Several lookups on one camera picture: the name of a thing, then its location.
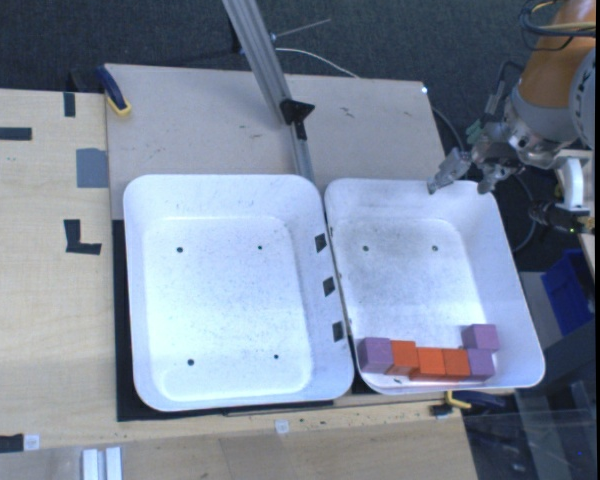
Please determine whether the black cylinder on white bracket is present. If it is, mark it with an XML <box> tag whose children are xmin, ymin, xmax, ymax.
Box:
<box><xmin>528</xmin><ymin>148</ymin><xmax>594</xmax><ymax>233</ymax></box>

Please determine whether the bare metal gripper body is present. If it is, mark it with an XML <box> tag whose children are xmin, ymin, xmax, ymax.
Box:
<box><xmin>471</xmin><ymin>120</ymin><xmax>557</xmax><ymax>180</ymax></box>

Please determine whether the pale wood board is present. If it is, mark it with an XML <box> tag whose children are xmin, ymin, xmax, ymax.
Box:
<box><xmin>103</xmin><ymin>63</ymin><xmax>465</xmax><ymax>410</ymax></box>

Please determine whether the white plastic tray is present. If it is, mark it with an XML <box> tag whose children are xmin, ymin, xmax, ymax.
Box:
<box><xmin>122</xmin><ymin>173</ymin><xmax>356</xmax><ymax>413</ymax></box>
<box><xmin>323</xmin><ymin>177</ymin><xmax>547</xmax><ymax>396</ymax></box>

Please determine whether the orange cube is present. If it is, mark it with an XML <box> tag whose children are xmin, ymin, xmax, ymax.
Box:
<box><xmin>416</xmin><ymin>347</ymin><xmax>447</xmax><ymax>377</ymax></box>
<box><xmin>443</xmin><ymin>348</ymin><xmax>472</xmax><ymax>379</ymax></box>
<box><xmin>390</xmin><ymin>339</ymin><xmax>421</xmax><ymax>370</ymax></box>

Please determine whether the purple cube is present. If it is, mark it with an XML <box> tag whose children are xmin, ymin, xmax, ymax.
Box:
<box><xmin>461</xmin><ymin>323</ymin><xmax>502</xmax><ymax>354</ymax></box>
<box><xmin>466</xmin><ymin>348</ymin><xmax>497</xmax><ymax>381</ymax></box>
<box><xmin>356</xmin><ymin>337</ymin><xmax>394</xmax><ymax>376</ymax></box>

